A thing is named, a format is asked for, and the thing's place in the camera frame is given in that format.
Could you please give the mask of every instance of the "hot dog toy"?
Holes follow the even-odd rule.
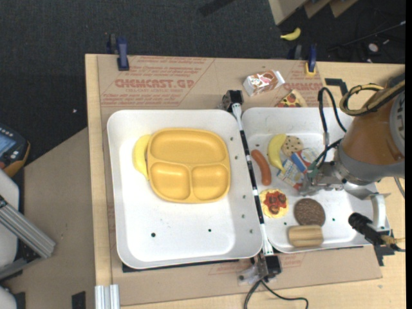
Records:
[[[262,184],[270,185],[272,183],[272,173],[270,172],[269,164],[266,161],[265,157],[259,150],[252,150],[250,153],[256,163],[259,165],[260,173],[262,175]]]

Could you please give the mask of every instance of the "dark carpet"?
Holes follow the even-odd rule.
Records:
[[[299,9],[280,26],[268,0],[0,0],[0,122],[32,144],[35,160],[87,126],[84,54],[111,33],[130,54],[285,59],[317,45],[318,61],[405,63],[405,26],[344,44],[405,19],[406,0],[360,0],[335,18]],[[282,33],[301,27],[297,41]],[[378,41],[380,55],[364,54]]]

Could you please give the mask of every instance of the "toy cookie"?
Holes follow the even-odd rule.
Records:
[[[300,150],[303,150],[302,140],[299,137],[288,135],[282,145],[282,152],[285,156],[290,157]]]
[[[322,226],[326,219],[322,205],[310,198],[300,199],[295,204],[294,215],[300,225]]]

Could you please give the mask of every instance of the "white tray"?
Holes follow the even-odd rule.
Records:
[[[156,196],[132,163],[135,142],[167,127],[215,132],[227,145],[231,181],[214,203],[173,203]],[[122,110],[108,120],[118,254],[146,269],[255,256],[258,214],[236,119],[221,110]]]
[[[343,131],[336,122],[332,108],[324,109],[330,143],[342,138]],[[344,126],[350,125],[351,117],[339,112]],[[270,139],[281,133],[299,137],[305,147],[313,147],[321,153],[323,146],[323,127],[318,108],[250,108],[242,116],[243,128],[250,150],[259,149],[264,155]],[[331,149],[326,161],[331,160],[334,150]],[[276,176],[278,169],[270,166],[272,184],[264,186],[261,183],[261,173],[257,163],[252,160],[259,192],[266,189],[281,189],[289,199],[289,211],[282,218],[265,218],[269,242],[281,252],[293,253],[327,248],[343,248],[370,245],[363,235],[353,230],[348,218],[353,212],[358,212],[373,219],[373,207],[369,200],[360,200],[345,191],[320,191],[315,196],[307,196],[317,200],[324,208],[326,221],[322,226],[324,242],[318,247],[294,247],[288,240],[288,229],[299,225],[294,218],[295,203],[304,198],[290,185]],[[370,190],[377,192],[375,185]]]

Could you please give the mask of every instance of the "plastic banana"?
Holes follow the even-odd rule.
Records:
[[[301,29],[296,28],[293,32],[281,35],[281,39],[292,41],[292,40],[296,40],[297,38],[299,38],[300,35],[301,35]]]
[[[150,140],[151,135],[144,135],[140,137],[134,148],[133,148],[133,165],[135,169],[137,169],[139,172],[141,172],[145,177],[146,180],[149,179],[149,176],[147,174],[147,165],[146,165],[146,151],[147,151],[147,146],[149,145],[149,140]]]
[[[277,134],[272,137],[268,145],[268,159],[270,165],[280,169],[282,173],[285,173],[281,160],[281,148],[286,140],[286,134]]]

